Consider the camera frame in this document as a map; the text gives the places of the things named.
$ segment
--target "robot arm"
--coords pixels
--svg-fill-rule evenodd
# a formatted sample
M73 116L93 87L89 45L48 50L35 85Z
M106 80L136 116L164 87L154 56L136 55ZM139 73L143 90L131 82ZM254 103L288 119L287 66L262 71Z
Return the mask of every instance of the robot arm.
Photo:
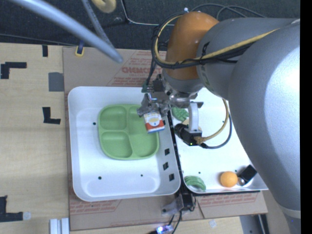
M153 81L157 89L149 87L145 104L165 115L172 107L190 108L204 88L228 101L242 146L292 234L301 233L300 20L218 22L190 12L175 24L166 59L159 59L157 49L152 52L163 72ZM138 114L148 108L141 107Z

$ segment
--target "cardboard box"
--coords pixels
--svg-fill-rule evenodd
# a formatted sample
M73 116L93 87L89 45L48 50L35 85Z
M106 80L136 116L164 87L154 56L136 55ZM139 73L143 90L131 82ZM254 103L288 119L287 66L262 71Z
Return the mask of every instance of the cardboard box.
M171 215L164 215L161 209L174 201L175 195L153 196L85 202L80 200L72 188L71 152L67 97L78 86L126 86L141 87L146 80L151 63L147 50L119 50L124 58L116 64L93 48L86 48L84 56L75 56L75 47L63 48L66 142L69 175L69 208L71 230L87 230L116 226L130 226L151 223L167 223ZM153 77L161 73L156 68ZM193 212L183 215L182 221L204 218L220 218L238 215L267 213L261 192L196 197Z

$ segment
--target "wooden surface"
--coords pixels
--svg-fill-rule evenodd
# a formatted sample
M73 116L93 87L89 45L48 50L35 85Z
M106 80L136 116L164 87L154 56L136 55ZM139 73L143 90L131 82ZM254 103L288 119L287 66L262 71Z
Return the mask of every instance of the wooden surface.
M30 212L31 219L0 223L0 234L49 233L49 220L69 216L64 93L49 92L48 74L63 73L62 47L0 43L0 63L27 62L0 79L0 196L8 213ZM43 107L60 125L43 123ZM76 231L76 234L146 234L155 225ZM183 221L177 234L242 234L239 217Z

